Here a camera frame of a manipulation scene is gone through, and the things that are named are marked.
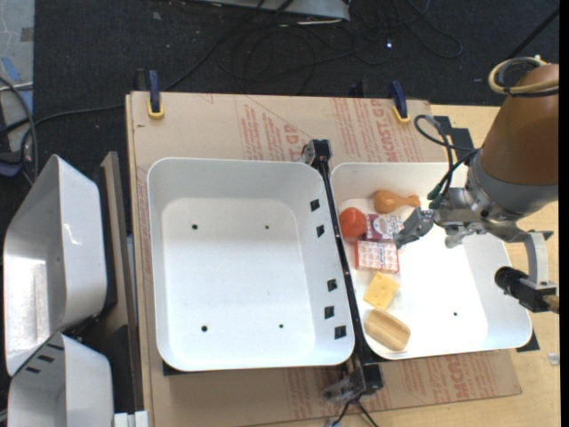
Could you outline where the red and white carton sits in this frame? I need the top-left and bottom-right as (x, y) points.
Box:
(354, 239), (400, 275)

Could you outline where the black block with thin wires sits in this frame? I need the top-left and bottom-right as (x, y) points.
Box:
(323, 361), (385, 403)
(305, 138), (333, 166)

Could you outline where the yellow cheese wedge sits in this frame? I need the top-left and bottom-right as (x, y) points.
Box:
(363, 270), (401, 311)

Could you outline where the purple and white carton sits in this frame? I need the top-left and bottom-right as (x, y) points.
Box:
(365, 213), (405, 243)

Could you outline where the red toy tomato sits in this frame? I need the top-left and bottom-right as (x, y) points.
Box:
(338, 206), (369, 241)

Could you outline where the tan toy bread bun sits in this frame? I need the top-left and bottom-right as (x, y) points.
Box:
(363, 308), (412, 352)

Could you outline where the brown cardboard board red print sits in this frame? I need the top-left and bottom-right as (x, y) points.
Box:
(125, 90), (524, 423)

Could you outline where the orange toy chicken drumstick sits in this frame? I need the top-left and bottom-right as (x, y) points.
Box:
(372, 189), (422, 215)

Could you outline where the thin black rod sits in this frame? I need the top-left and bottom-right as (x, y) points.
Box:
(318, 160), (373, 367)

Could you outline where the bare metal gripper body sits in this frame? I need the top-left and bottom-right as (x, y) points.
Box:
(431, 186), (534, 249)

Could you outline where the black cylinder on white bracket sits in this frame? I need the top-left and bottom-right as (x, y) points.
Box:
(493, 230), (559, 313)

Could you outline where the white plastic tray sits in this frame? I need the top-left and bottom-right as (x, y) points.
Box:
(2, 153), (110, 377)
(146, 157), (357, 373)
(5, 331), (116, 427)
(329, 161), (533, 361)

